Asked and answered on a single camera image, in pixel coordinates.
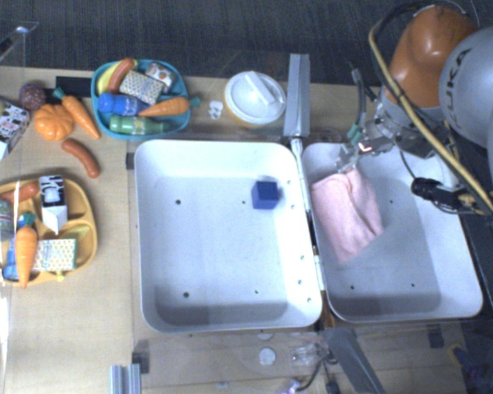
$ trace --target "white lid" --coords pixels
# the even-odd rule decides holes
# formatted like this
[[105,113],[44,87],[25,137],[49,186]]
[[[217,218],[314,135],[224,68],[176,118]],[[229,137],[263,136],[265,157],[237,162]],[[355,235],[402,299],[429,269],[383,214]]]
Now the white lid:
[[237,117],[258,125],[276,121],[287,103],[278,82],[255,71],[244,71],[232,77],[224,90],[224,97]]

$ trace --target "black floor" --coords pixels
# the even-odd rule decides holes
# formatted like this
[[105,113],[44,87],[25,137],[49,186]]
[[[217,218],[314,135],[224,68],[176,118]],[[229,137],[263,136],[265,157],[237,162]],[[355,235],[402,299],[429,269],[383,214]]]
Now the black floor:
[[[94,70],[128,56],[170,62],[183,75],[253,69],[284,80],[293,52],[311,55],[314,82],[350,83],[347,60],[376,81],[367,33],[391,8],[413,1],[0,0],[0,18],[40,22],[28,40],[28,66]],[[481,26],[493,25],[493,0],[453,1]]]

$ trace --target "blue basket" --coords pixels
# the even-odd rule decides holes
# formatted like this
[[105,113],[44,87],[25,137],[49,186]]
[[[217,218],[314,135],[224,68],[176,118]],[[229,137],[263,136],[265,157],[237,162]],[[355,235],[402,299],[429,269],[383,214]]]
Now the blue basket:
[[[156,62],[161,66],[164,66],[170,71],[173,71],[175,74],[177,74],[177,80],[175,81],[172,89],[170,90],[170,93],[166,95],[165,94],[161,95],[157,102],[164,101],[165,99],[173,98],[174,96],[184,96],[188,98],[187,86],[185,85],[184,80],[182,79],[181,75],[179,74],[179,72],[174,66],[171,66],[166,62],[160,62],[157,60],[137,60],[137,61],[138,64],[136,67],[136,71],[139,71],[140,73],[144,73],[148,68],[148,66],[150,65],[150,63]],[[95,115],[95,119],[99,124],[100,130],[103,133],[113,137],[114,139],[120,139],[120,140],[151,140],[151,139],[158,139],[166,135],[171,135],[173,133],[182,130],[187,126],[188,122],[190,121],[191,109],[188,109],[188,111],[186,111],[182,115],[176,115],[172,117],[161,117],[161,121],[168,121],[168,123],[171,125],[171,128],[165,133],[158,133],[153,135],[122,135],[111,131],[109,129],[109,118],[111,117],[112,114],[109,113],[105,114],[99,111],[99,96],[97,95],[97,91],[96,91],[96,83],[100,75],[102,75],[114,63],[116,62],[109,62],[103,64],[95,71],[93,77],[91,78],[91,99],[93,102],[93,112]]]

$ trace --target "pink cloth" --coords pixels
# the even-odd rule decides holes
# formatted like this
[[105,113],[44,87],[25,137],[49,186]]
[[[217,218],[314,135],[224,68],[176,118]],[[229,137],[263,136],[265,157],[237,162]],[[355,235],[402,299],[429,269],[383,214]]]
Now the pink cloth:
[[358,255],[384,231],[376,194],[356,169],[311,186],[314,213],[339,261]]

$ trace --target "white plastic tray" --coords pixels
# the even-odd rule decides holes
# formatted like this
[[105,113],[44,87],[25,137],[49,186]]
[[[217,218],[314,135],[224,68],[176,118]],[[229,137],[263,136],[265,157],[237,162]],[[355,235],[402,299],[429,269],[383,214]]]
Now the white plastic tray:
[[[271,143],[151,140],[136,151],[141,302],[160,332],[300,328],[321,311],[296,162]],[[275,181],[273,210],[252,208]]]
[[[313,144],[303,155],[310,184],[334,173],[340,144]],[[406,155],[415,174],[449,183],[437,157]],[[482,293],[456,215],[410,191],[412,178],[395,148],[358,168],[376,192],[385,232],[356,258],[339,263],[315,218],[331,309],[353,323],[472,317]]]

